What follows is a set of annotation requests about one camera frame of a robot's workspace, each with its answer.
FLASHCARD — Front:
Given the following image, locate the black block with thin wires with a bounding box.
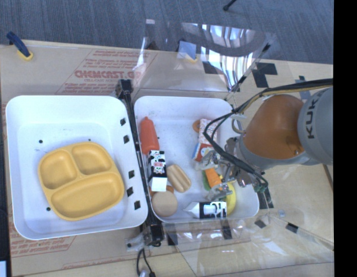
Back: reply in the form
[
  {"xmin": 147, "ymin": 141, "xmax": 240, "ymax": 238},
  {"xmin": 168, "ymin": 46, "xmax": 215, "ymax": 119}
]
[
  {"xmin": 142, "ymin": 222, "xmax": 165, "ymax": 246},
  {"xmin": 116, "ymin": 78, "xmax": 135, "ymax": 98}
]

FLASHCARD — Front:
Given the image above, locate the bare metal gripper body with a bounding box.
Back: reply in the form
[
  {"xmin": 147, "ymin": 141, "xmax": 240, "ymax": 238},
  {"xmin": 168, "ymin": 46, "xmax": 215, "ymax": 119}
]
[{"xmin": 220, "ymin": 136, "xmax": 266, "ymax": 189}]

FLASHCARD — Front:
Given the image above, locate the yellow banana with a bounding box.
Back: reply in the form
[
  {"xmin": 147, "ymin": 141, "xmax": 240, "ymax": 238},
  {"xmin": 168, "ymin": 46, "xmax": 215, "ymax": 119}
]
[{"xmin": 224, "ymin": 181, "xmax": 237, "ymax": 216}]

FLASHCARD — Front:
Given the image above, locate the orange patterned white carton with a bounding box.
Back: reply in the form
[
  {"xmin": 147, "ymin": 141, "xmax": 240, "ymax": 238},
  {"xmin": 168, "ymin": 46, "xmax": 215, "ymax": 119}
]
[{"xmin": 199, "ymin": 118, "xmax": 219, "ymax": 144}]

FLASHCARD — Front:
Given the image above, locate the black and white carton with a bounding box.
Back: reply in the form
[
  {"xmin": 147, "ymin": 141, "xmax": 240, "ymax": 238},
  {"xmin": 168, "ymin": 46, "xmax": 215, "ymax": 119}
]
[{"xmin": 183, "ymin": 201, "xmax": 228, "ymax": 220}]

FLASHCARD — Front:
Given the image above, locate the yellow divided plate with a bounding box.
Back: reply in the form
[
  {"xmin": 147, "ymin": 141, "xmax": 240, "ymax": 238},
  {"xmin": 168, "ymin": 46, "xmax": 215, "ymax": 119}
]
[{"xmin": 37, "ymin": 141, "xmax": 125, "ymax": 221}]

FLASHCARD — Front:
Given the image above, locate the orange carrot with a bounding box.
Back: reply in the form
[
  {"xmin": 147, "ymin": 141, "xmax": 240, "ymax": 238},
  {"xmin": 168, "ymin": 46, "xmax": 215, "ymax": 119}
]
[{"xmin": 202, "ymin": 167, "xmax": 223, "ymax": 191}]

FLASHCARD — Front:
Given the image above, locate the tan hot dog bun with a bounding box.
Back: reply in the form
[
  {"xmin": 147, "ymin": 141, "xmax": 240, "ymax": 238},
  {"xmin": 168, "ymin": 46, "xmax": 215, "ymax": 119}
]
[{"xmin": 166, "ymin": 164, "xmax": 192, "ymax": 193}]

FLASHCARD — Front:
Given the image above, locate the cow print milk carton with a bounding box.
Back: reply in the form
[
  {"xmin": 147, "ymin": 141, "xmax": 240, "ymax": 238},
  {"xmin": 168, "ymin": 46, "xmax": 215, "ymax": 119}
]
[{"xmin": 147, "ymin": 149, "xmax": 168, "ymax": 192}]

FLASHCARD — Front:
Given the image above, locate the thin black rod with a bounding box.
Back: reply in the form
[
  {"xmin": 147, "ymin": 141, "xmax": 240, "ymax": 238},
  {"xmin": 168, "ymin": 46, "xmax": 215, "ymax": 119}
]
[{"xmin": 123, "ymin": 92, "xmax": 158, "ymax": 227}]

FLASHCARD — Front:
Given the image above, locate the brown cardboard board red print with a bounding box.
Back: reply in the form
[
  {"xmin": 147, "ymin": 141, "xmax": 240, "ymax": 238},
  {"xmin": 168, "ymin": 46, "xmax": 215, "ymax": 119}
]
[{"xmin": 0, "ymin": 40, "xmax": 289, "ymax": 272}]

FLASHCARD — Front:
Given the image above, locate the white plastic tray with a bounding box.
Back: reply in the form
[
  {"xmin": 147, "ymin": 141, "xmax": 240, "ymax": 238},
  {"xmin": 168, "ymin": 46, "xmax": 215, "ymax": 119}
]
[
  {"xmin": 5, "ymin": 95, "xmax": 149, "ymax": 241},
  {"xmin": 133, "ymin": 95, "xmax": 260, "ymax": 224}
]

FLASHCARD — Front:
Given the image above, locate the orange bottle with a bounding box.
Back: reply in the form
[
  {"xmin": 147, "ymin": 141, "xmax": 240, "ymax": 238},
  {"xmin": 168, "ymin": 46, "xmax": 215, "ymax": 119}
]
[{"xmin": 140, "ymin": 116, "xmax": 161, "ymax": 156}]

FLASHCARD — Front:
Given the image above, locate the round tan biscuit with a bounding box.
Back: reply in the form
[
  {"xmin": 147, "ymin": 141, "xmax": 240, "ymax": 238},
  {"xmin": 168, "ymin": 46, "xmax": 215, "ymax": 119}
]
[{"xmin": 151, "ymin": 192, "xmax": 179, "ymax": 218}]

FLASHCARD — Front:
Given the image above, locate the orange white blue carton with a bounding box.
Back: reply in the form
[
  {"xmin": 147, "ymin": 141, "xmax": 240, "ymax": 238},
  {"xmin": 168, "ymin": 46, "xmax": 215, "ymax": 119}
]
[{"xmin": 191, "ymin": 142, "xmax": 214, "ymax": 163}]

